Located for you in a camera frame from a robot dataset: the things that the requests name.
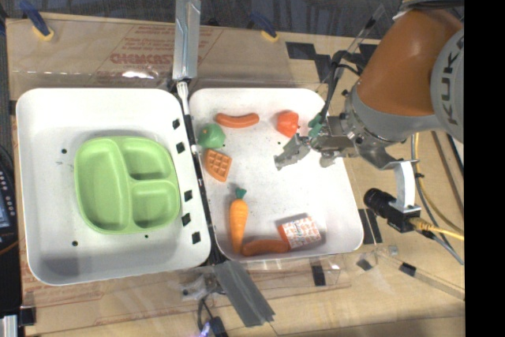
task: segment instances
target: toy tomato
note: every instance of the toy tomato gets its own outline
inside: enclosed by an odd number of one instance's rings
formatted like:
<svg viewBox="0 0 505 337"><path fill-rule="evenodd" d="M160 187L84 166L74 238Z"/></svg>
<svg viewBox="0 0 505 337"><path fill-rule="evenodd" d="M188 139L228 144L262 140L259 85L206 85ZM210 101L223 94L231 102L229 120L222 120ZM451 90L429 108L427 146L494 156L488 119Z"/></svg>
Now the toy tomato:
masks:
<svg viewBox="0 0 505 337"><path fill-rule="evenodd" d="M298 114L294 111L284 111L280 113L277 117L277 130L291 138L297 131L298 128Z"/></svg>

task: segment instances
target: waffle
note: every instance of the waffle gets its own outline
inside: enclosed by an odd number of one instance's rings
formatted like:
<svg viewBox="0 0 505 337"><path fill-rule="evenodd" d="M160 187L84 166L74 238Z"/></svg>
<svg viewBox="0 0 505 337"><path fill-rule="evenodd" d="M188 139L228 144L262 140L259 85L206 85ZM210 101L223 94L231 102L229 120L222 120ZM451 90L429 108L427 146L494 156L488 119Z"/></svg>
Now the waffle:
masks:
<svg viewBox="0 0 505 337"><path fill-rule="evenodd" d="M230 171L231 158L213 149L206 149L204 165L207 172L219 182L225 182Z"/></svg>

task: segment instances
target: orange carrot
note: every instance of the orange carrot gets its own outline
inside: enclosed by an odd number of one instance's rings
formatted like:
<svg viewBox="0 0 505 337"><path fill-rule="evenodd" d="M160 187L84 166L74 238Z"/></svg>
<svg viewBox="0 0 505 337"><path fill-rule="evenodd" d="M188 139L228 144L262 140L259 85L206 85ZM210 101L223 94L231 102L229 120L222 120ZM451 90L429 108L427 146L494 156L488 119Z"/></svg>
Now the orange carrot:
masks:
<svg viewBox="0 0 505 337"><path fill-rule="evenodd" d="M288 251L290 251L290 244L276 239L253 240L245 243L241 250L242 254L247 257L265 253L287 253Z"/></svg>
<svg viewBox="0 0 505 337"><path fill-rule="evenodd" d="M240 117L234 117L232 115L219 113L215 116L215 121L228 128L245 128L257 124L260 121L260 116L256 113L251 113L241 115Z"/></svg>
<svg viewBox="0 0 505 337"><path fill-rule="evenodd" d="M244 239L245 223L249 214L249 207L242 199L245 195L244 189L236 189L237 199L230 205L230 235L231 244L236 253L239 253Z"/></svg>

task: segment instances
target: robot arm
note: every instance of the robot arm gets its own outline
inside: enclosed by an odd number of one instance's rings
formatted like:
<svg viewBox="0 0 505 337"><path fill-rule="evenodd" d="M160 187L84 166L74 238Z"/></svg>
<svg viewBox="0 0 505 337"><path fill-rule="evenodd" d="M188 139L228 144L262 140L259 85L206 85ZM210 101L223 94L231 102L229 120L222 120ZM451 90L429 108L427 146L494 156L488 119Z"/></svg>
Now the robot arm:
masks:
<svg viewBox="0 0 505 337"><path fill-rule="evenodd" d="M275 157L277 168L296 163L311 150L321 154L322 167L338 157L360 156L379 170L395 171L398 196L389 196L388 207L402 218L419 216L412 161L394 158L387 148L432 129L442 129L463 143L464 28L444 10L463 1L404 1L395 23L345 94L342 113L332 117L325 114L327 109L321 111L309 136L295 135ZM348 55L339 51L333 57L337 80L340 60ZM329 86L332 97L336 81ZM368 202L379 195L372 194L365 198Z"/></svg>

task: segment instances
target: black device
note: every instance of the black device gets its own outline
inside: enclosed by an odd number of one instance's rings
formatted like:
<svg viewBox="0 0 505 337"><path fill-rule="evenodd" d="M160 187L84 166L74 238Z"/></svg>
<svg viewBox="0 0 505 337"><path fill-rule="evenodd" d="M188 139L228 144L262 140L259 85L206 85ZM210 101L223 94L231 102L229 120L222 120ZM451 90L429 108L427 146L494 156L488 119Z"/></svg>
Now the black device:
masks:
<svg viewBox="0 0 505 337"><path fill-rule="evenodd" d="M0 159L0 318L19 313L21 267L13 169Z"/></svg>
<svg viewBox="0 0 505 337"><path fill-rule="evenodd" d="M409 219L421 216L421 211L401 212L389 205L395 200L396 198L391 194L380 189L369 189L363 197L365 205L372 209L376 215L387 219L387 224L390 227L394 227L400 233L411 232L413 225Z"/></svg>

